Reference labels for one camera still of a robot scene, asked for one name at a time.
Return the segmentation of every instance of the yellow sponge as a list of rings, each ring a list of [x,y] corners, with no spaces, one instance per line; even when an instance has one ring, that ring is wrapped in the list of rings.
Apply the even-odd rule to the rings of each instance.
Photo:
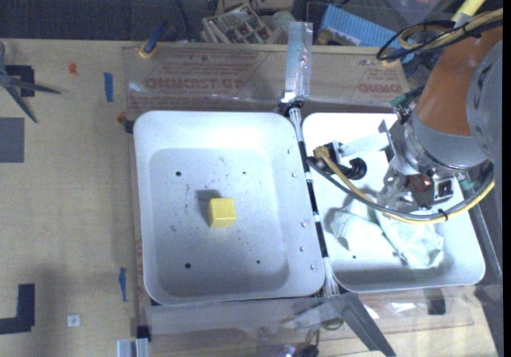
[[[236,210],[232,198],[212,198],[208,204],[208,223],[211,228],[227,228],[234,224]]]

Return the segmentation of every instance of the gray square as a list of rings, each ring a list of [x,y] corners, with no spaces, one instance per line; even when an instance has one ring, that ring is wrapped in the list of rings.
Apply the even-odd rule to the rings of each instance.
[[[25,119],[0,117],[0,163],[25,161]]]

